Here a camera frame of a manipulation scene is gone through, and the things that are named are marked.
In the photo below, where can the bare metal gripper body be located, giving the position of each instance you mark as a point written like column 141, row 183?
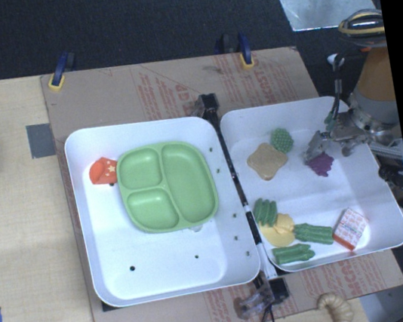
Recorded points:
column 353, row 129

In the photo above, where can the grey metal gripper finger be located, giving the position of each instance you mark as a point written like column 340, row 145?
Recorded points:
column 314, row 147
column 350, row 149

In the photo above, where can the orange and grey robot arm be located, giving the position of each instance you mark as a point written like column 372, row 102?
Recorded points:
column 374, row 74

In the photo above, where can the purple grapes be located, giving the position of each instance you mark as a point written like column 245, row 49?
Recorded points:
column 323, row 166

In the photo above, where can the green broccoli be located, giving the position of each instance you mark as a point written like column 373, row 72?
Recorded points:
column 281, row 140

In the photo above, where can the tan bread slice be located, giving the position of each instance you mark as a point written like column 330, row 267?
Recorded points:
column 266, row 161

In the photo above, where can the white plastic tray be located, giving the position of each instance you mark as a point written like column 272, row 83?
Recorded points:
column 307, row 200
column 165, row 265

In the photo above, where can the orange and white carton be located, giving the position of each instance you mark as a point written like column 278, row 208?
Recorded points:
column 350, row 229

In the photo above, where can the green asparagus bundle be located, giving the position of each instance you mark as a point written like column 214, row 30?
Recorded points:
column 293, row 253
column 315, row 233

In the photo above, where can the yellow toy food piece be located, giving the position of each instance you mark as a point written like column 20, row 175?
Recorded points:
column 277, row 235

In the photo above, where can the thin black and white rod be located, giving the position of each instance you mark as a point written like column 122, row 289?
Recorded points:
column 250, row 221

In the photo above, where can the green divided plate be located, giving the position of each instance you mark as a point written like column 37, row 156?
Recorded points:
column 186, row 182

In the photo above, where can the tan croissant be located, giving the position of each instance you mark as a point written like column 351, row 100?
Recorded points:
column 339, row 311

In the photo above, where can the brown cardboard board red print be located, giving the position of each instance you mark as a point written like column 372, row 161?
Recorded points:
column 117, row 94

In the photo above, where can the red pizza slice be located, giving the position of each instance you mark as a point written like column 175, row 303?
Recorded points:
column 100, row 171

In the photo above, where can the black cylinder on white bracket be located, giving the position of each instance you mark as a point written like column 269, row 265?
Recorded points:
column 393, row 175

